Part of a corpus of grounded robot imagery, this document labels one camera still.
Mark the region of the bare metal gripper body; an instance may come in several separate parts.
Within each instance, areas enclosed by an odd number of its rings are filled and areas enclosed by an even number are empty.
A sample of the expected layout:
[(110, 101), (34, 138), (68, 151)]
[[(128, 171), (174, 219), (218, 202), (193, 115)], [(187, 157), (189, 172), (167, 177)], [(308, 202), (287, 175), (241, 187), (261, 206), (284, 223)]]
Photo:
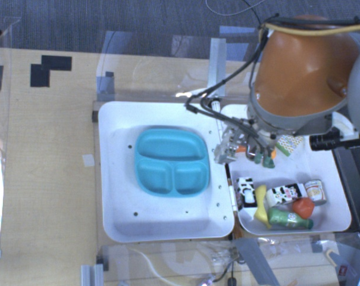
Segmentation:
[(238, 127), (237, 152), (245, 153), (248, 160), (273, 160), (276, 157), (277, 134), (256, 127)]

